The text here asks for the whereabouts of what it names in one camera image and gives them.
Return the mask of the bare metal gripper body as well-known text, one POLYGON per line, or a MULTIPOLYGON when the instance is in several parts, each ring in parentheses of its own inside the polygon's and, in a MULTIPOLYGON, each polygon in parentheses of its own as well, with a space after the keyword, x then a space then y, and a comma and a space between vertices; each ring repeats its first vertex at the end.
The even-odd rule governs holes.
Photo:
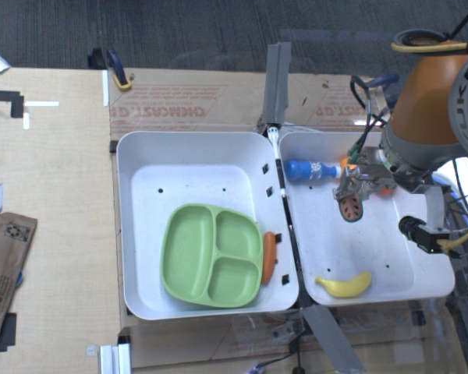
POLYGON ((376 146, 361 150, 354 172, 363 190, 392 190, 397 186, 391 171, 385 167, 383 151, 376 146))

